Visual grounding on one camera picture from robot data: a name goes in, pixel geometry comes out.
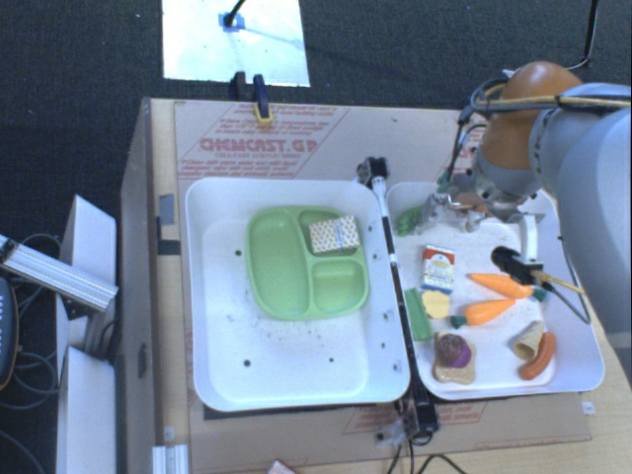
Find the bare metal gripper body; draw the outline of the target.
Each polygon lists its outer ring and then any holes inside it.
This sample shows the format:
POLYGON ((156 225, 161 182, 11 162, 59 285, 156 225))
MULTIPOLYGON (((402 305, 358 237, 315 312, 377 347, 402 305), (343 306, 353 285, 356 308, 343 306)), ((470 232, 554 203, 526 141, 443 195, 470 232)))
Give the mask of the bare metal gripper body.
POLYGON ((446 194, 448 205, 452 209, 485 214, 504 223, 520 218, 519 208, 533 197, 533 194, 511 194, 495 186, 449 186, 446 194))

